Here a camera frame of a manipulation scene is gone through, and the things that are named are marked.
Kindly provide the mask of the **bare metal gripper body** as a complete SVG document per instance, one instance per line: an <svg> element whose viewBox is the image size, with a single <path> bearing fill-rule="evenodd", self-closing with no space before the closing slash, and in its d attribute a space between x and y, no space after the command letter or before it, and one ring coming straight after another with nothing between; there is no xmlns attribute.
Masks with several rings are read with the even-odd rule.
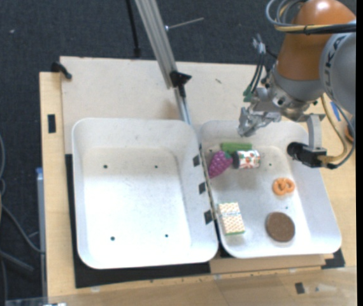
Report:
<svg viewBox="0 0 363 306"><path fill-rule="evenodd" d="M258 87L250 100L251 115L272 119L286 117L299 120L309 107L309 103L294 99L279 87Z"/></svg>

